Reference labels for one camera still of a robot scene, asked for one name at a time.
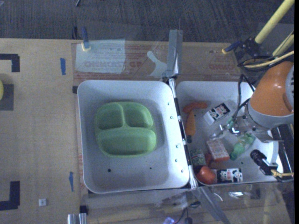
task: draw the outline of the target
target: orange carrot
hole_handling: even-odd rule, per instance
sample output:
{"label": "orange carrot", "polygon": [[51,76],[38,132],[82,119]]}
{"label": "orange carrot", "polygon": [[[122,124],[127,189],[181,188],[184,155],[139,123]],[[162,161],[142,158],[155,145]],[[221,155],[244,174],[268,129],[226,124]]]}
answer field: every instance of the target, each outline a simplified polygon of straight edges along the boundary
{"label": "orange carrot", "polygon": [[191,110],[187,117],[185,133],[186,135],[193,136],[195,134],[195,131],[195,117],[193,111]]}
{"label": "orange carrot", "polygon": [[204,101],[192,102],[183,108],[183,112],[189,113],[193,109],[206,109],[207,103]]}

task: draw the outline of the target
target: green bottle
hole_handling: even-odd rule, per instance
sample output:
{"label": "green bottle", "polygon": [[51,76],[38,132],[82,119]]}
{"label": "green bottle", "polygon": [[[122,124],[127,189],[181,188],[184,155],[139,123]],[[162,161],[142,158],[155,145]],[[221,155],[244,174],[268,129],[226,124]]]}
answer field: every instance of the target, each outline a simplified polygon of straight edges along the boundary
{"label": "green bottle", "polygon": [[231,160],[236,160],[242,153],[244,153],[254,142],[256,138],[250,134],[244,134],[238,142],[234,145],[234,150],[230,153],[229,157]]}

